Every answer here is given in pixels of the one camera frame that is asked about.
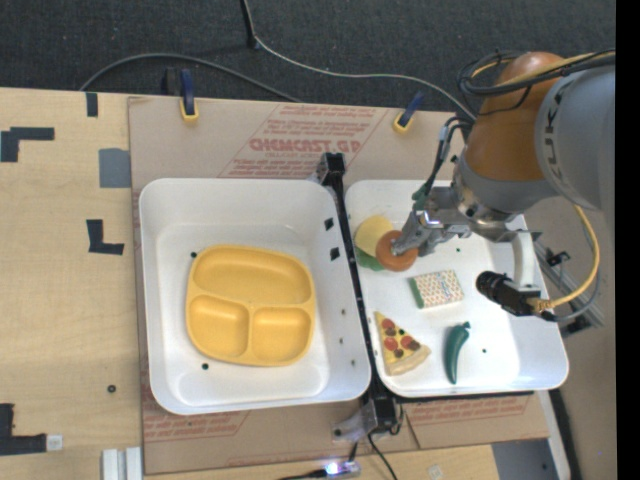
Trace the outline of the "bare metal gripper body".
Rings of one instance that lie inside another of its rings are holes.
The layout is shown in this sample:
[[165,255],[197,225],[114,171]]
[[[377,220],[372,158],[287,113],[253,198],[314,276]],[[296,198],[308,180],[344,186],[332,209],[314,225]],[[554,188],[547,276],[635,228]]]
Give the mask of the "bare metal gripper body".
[[516,217],[482,203],[466,187],[421,186],[413,195],[417,224],[443,235],[475,233],[482,237],[515,237],[520,229],[508,224]]

